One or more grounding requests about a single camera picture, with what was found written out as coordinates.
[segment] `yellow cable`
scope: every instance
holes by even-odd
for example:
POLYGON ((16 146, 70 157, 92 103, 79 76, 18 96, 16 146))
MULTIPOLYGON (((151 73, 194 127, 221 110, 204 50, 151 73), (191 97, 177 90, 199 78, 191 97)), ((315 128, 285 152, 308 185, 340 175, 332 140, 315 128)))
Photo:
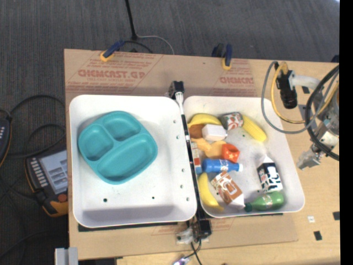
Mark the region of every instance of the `yellow cable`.
MULTIPOLYGON (((273 80, 272 80, 272 84, 271 84, 271 103, 272 103, 272 107, 275 111, 275 113, 277 114, 278 117, 280 117, 283 121, 286 121, 288 123, 291 123, 291 124, 304 124, 305 123, 305 120, 290 120, 288 118, 285 118, 277 109, 277 106, 276 106, 276 103, 275 103, 275 97, 274 97, 274 88, 275 88, 275 83, 276 83, 276 80, 277 80, 277 77, 280 73, 280 71, 283 71, 284 74, 287 74, 288 73, 288 65, 286 62, 282 62, 279 67, 277 68, 275 74, 274 74, 274 77, 273 77, 273 80)), ((339 86, 339 82, 337 82, 336 86, 334 87, 334 89, 332 90, 330 96, 328 97, 328 99, 325 101, 324 105, 321 107, 318 115, 320 113, 322 113, 322 111, 327 107, 327 105, 330 103, 331 99, 333 98, 333 95, 334 93, 336 92, 336 90, 338 89, 338 86, 339 86)))

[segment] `blue clamp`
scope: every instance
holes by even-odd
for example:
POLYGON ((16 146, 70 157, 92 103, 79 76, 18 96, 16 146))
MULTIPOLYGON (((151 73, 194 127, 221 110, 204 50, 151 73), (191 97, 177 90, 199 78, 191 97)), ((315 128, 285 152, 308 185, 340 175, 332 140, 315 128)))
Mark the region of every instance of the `blue clamp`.
POLYGON ((211 56, 212 57, 221 57, 222 58, 222 67, 225 70, 230 70, 232 67, 231 66, 232 53, 233 53, 232 45, 229 43, 227 44, 225 53, 223 53, 223 48, 224 48, 224 45, 222 43, 219 43, 215 48, 213 48, 211 56))
POLYGON ((124 45, 124 41, 123 40, 120 40, 120 41, 117 41, 116 43, 114 43, 112 46, 110 46, 106 51, 103 51, 101 54, 100 54, 100 59, 103 61, 103 62, 107 62, 109 59, 113 58, 114 56, 114 52, 115 51, 119 51, 120 48, 122 48, 122 46, 124 45))

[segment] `green bottle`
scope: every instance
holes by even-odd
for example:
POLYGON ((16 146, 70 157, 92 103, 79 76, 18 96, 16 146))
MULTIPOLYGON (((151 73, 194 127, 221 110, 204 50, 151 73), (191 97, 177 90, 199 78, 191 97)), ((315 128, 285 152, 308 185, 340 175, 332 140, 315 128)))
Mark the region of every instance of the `green bottle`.
POLYGON ((244 210, 246 212, 250 212, 253 209, 259 211, 277 209, 283 205, 283 202, 283 194, 278 191, 274 191, 257 197, 253 202, 245 203, 244 210))

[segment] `teal plate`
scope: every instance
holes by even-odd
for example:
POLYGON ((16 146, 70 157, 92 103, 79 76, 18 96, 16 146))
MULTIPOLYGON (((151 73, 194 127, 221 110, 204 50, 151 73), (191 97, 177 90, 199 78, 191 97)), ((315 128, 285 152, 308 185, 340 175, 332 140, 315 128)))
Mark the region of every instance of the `teal plate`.
POLYGON ((79 135, 78 148, 92 170, 110 184, 125 183, 157 157, 154 138, 131 114, 108 113, 79 135))

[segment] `wooden table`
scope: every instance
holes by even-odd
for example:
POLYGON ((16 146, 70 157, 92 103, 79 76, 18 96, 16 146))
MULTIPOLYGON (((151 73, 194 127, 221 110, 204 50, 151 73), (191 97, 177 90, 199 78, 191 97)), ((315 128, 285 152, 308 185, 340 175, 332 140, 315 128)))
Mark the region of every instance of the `wooden table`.
MULTIPOLYGON (((102 69, 97 65, 99 52, 65 50, 67 106, 73 97, 88 94, 90 91, 94 94, 161 95, 162 92, 167 91, 171 80, 184 81, 189 88, 189 95, 224 93, 231 96, 235 93, 233 96, 246 97, 253 94, 260 96, 266 72, 272 62, 272 60, 235 59, 232 60, 233 68, 242 69, 236 72, 233 70, 231 73, 224 72, 217 58, 132 54, 118 53, 115 58, 119 60, 122 68, 124 60, 130 60, 132 57, 140 56, 146 62, 140 67, 136 64, 134 67, 125 66, 124 70, 128 75, 132 71, 136 74, 136 78, 133 77, 135 82, 132 85, 126 85, 123 90, 120 90, 122 88, 117 87, 119 86, 117 84, 115 88, 106 91, 104 88, 102 90, 100 85, 100 90, 95 91, 87 86, 87 82, 79 81, 79 77, 80 74, 83 77, 84 73, 88 73, 86 69, 91 66, 88 65, 89 60, 92 65, 96 64, 99 70, 102 69), (232 84, 232 77, 238 80, 243 78, 245 84, 232 84)), ((319 62, 287 61, 287 63, 289 69, 294 70, 298 75, 318 79, 322 79, 336 65, 319 62)), ((266 90, 265 97, 270 98, 269 89, 266 90)), ((305 104, 306 99, 307 95, 298 91, 298 101, 305 104)), ((283 113, 287 113, 292 119, 301 119, 298 109, 290 112, 283 111, 283 113)), ((285 122, 283 126, 286 130, 298 129, 285 122)), ((70 152, 70 130, 67 135, 68 152, 70 152)), ((303 132, 286 135, 286 137, 293 160, 297 162, 300 154, 307 151, 312 144, 309 135, 303 132)), ((339 146, 334 149, 334 152, 339 153, 339 146)), ((68 161, 70 176, 71 162, 68 161)), ((210 236, 210 242, 203 244, 198 253, 202 264, 339 264, 340 221, 334 216, 334 213, 339 214, 340 211, 339 162, 324 157, 319 166, 306 168, 304 171, 297 169, 297 172, 306 198, 302 210, 279 216, 252 216, 221 221, 217 226, 220 229, 226 227, 226 231, 215 231, 210 236), (229 233, 233 233, 230 238, 227 236, 229 233), (318 235, 321 235, 322 239, 317 240, 318 235)), ((118 264, 173 264, 182 255, 191 253, 189 245, 175 244, 175 232, 178 229, 182 230, 183 225, 172 228, 79 231, 78 223, 72 213, 71 187, 72 182, 69 180, 69 239, 70 246, 78 248, 79 259, 123 256, 122 259, 117 260, 118 264)), ((198 262, 193 257, 189 264, 198 264, 198 262)))

